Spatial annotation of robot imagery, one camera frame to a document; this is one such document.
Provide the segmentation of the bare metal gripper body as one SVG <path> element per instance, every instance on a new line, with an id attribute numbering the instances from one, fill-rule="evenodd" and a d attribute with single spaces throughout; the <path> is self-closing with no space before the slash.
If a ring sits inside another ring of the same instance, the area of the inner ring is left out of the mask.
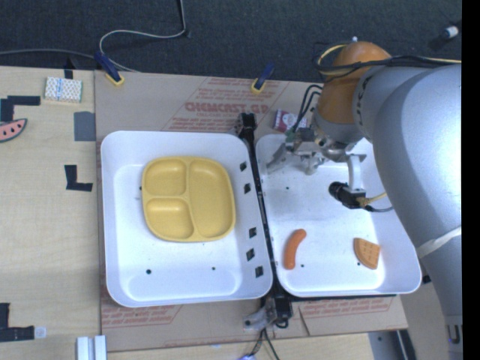
<path id="1" fill-rule="evenodd" d="M 347 161 L 348 153 L 363 138 L 359 132 L 328 135 L 318 127 L 299 127 L 285 133 L 286 149 L 298 156 L 320 158 L 335 163 Z"/>

